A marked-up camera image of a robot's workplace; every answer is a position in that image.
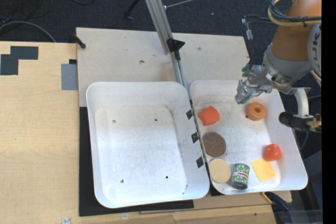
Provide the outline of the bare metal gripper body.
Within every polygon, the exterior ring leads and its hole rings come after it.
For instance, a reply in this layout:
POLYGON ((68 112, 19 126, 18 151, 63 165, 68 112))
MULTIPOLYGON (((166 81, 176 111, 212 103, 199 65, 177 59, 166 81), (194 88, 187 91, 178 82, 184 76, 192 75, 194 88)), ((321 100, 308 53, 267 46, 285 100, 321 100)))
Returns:
POLYGON ((270 93, 273 89, 287 93, 289 80, 269 64, 253 65, 243 82, 246 93, 270 93))

